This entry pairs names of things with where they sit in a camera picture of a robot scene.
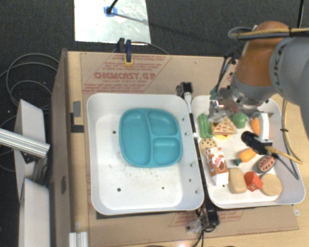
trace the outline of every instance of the black carpet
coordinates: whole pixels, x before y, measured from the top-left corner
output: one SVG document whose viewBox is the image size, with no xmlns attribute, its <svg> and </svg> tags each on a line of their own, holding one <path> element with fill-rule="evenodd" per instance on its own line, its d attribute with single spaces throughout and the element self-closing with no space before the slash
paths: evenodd
<svg viewBox="0 0 309 247">
<path fill-rule="evenodd" d="M 152 43 L 174 55 L 202 56 L 221 56 L 231 46 L 238 45 L 227 38 L 229 29 L 236 26 L 252 27 L 276 20 L 296 27 L 299 2 L 146 0 Z M 309 27 L 309 0 L 304 3 L 302 26 Z M 64 47 L 109 52 L 114 45 L 74 41 L 74 0 L 0 0 L 0 74 L 23 54 L 40 52 L 58 59 Z M 145 46 L 135 47 L 135 52 L 160 53 Z M 11 75 L 11 85 L 23 78 L 37 80 L 51 88 L 54 77 L 44 67 L 21 67 Z M 20 85 L 15 96 L 38 106 L 48 103 L 49 98 L 44 90 L 31 84 Z M 16 107 L 11 104 L 1 79 L 0 123 L 15 113 Z M 5 127 L 12 130 L 13 120 Z M 14 168 L 11 154 L 0 157 L 0 163 Z M 14 174 L 0 169 L 0 246 L 18 245 L 18 211 Z"/>
</svg>

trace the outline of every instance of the black cable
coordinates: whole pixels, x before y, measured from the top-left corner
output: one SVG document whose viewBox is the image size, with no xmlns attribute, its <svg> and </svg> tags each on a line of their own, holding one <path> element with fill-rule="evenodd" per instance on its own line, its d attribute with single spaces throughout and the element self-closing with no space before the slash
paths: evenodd
<svg viewBox="0 0 309 247">
<path fill-rule="evenodd" d="M 134 41 L 132 42 L 132 45 L 147 45 L 147 46 L 150 46 L 150 47 L 154 47 L 158 50 L 160 50 L 161 52 L 165 53 L 166 55 L 170 55 L 166 50 L 164 50 L 163 48 L 157 46 L 157 45 L 154 45 L 154 44 L 151 44 L 151 43 L 147 43 L 147 42 L 141 42 L 141 41 Z"/>
<path fill-rule="evenodd" d="M 204 230 L 201 231 L 196 243 L 194 245 L 192 245 L 192 247 L 196 247 L 201 239 L 202 239 L 201 246 L 203 246 L 203 244 L 204 244 Z"/>
<path fill-rule="evenodd" d="M 232 28 L 228 31 L 228 38 L 229 39 L 235 39 L 235 37 L 232 36 L 231 33 L 234 33 L 236 31 L 238 31 L 238 32 L 251 32 L 252 30 L 253 29 L 250 28 L 250 27 L 234 27 L 234 28 Z"/>
<path fill-rule="evenodd" d="M 300 0 L 300 6 L 299 6 L 299 16 L 298 16 L 298 22 L 297 22 L 297 27 L 301 27 L 301 22 L 302 22 L 302 16 L 303 16 L 303 4 L 304 0 Z"/>
<path fill-rule="evenodd" d="M 205 229 L 204 229 L 204 232 L 206 232 L 206 233 L 211 233 L 213 230 L 215 230 L 215 227 L 214 227 L 214 228 L 211 228 L 211 229 L 205 228 Z"/>
<path fill-rule="evenodd" d="M 217 84 L 214 87 L 216 93 L 217 93 L 217 91 L 218 91 L 218 89 L 220 87 L 220 84 L 222 82 L 222 79 L 223 79 L 224 75 L 227 72 L 228 67 L 230 66 L 230 64 L 235 64 L 235 58 L 234 57 L 230 58 L 228 62 L 227 62 L 227 59 L 228 58 L 224 58 L 224 61 L 223 61 L 222 67 L 221 67 L 221 71 L 220 71 L 220 74 L 219 74 L 219 78 L 218 78 Z"/>
<path fill-rule="evenodd" d="M 284 167 L 287 168 L 287 170 L 292 174 L 292 176 L 294 176 L 294 178 L 296 180 L 300 180 L 299 175 L 297 174 L 297 171 L 294 167 L 294 164 L 292 163 L 292 161 L 290 160 L 290 163 L 292 165 L 293 171 L 289 168 L 289 166 L 279 157 L 279 155 L 277 155 L 276 153 L 272 153 L 271 154 L 276 160 L 280 161 L 280 163 L 282 163 L 284 165 Z"/>
<path fill-rule="evenodd" d="M 205 235 L 205 233 L 204 233 L 204 231 L 202 231 L 202 234 L 201 234 L 201 247 L 204 246 L 204 235 Z"/>
<path fill-rule="evenodd" d="M 309 37 L 309 28 L 299 29 L 294 31 L 294 29 L 289 29 L 284 32 L 248 32 L 248 34 L 243 34 L 243 32 L 239 32 L 235 35 L 230 34 L 230 38 L 233 38 L 237 41 L 249 41 L 255 39 L 273 39 L 273 38 L 293 38 L 293 37 Z"/>
<path fill-rule="evenodd" d="M 50 65 L 48 65 L 48 64 L 42 63 L 42 62 L 25 62 L 25 63 L 16 64 L 17 61 L 19 61 L 20 59 L 25 58 L 25 57 L 29 57 L 29 56 L 40 56 L 40 57 L 45 57 L 45 58 L 49 58 L 49 59 L 55 61 L 56 63 L 59 63 L 59 61 L 56 60 L 55 58 L 53 58 L 53 57 L 51 57 L 51 56 L 49 56 L 49 55 L 46 55 L 46 54 L 39 54 L 39 53 L 26 54 L 26 55 L 23 55 L 23 56 L 21 56 L 21 57 L 15 59 L 15 60 L 11 63 L 11 65 L 9 66 L 9 68 L 8 68 L 6 71 L 4 71 L 3 73 L 0 74 L 0 78 L 3 77 L 4 75 L 6 75 L 6 88 L 7 88 L 7 92 L 8 92 L 8 94 L 9 94 L 9 96 L 10 96 L 10 99 L 11 99 L 12 103 L 13 103 L 14 105 L 16 105 L 16 106 L 19 105 L 19 102 L 13 97 L 13 91 L 14 91 L 14 89 L 15 89 L 18 85 L 20 85 L 20 84 L 22 84 L 22 83 L 34 83 L 34 84 L 37 84 L 37 85 L 43 87 L 50 95 L 52 94 L 51 90 L 48 89 L 45 85 L 43 85 L 43 84 L 41 84 L 41 83 L 39 83 L 39 82 L 37 82 L 37 81 L 33 81 L 33 80 L 23 80 L 23 81 L 20 81 L 20 82 L 16 83 L 15 85 L 13 85 L 12 88 L 9 88 L 9 73 L 10 73 L 13 69 L 15 69 L 15 68 L 18 68 L 18 67 L 21 67 L 21 66 L 25 66 L 25 65 L 41 65 L 41 66 L 45 66 L 45 67 L 47 67 L 47 68 L 49 68 L 49 69 L 52 69 L 52 70 L 55 71 L 55 72 L 57 71 L 56 68 L 54 68 L 54 67 L 52 67 L 52 66 L 50 66 Z M 45 105 L 45 106 L 41 107 L 41 109 L 42 109 L 43 111 L 47 111 L 47 110 L 49 110 L 49 106 L 48 106 L 48 105 Z M 17 117 L 17 115 L 14 115 L 14 116 L 8 118 L 7 120 L 5 120 L 5 121 L 0 125 L 0 127 L 3 127 L 5 124 L 7 124 L 7 123 L 10 122 L 11 120 L 15 119 L 16 117 Z M 11 152 L 12 152 L 12 150 L 7 151 L 7 152 L 3 152 L 3 153 L 0 154 L 0 156 L 6 155 L 6 154 L 11 153 Z M 41 175 L 43 174 L 43 171 L 44 171 L 44 169 L 45 169 L 46 166 L 47 166 L 47 165 L 45 165 L 45 166 L 42 168 Z M 15 172 L 15 170 L 9 169 L 9 168 L 3 166 L 1 163 L 0 163 L 0 168 L 3 169 L 3 170 L 5 170 L 5 171 L 11 172 L 11 173 L 14 173 L 14 172 Z"/>
<path fill-rule="evenodd" d="M 0 168 L 7 171 L 7 172 L 10 172 L 10 173 L 15 173 L 15 170 L 13 169 L 10 169 L 10 168 L 7 168 L 7 167 L 4 167 L 3 165 L 0 164 Z"/>
</svg>

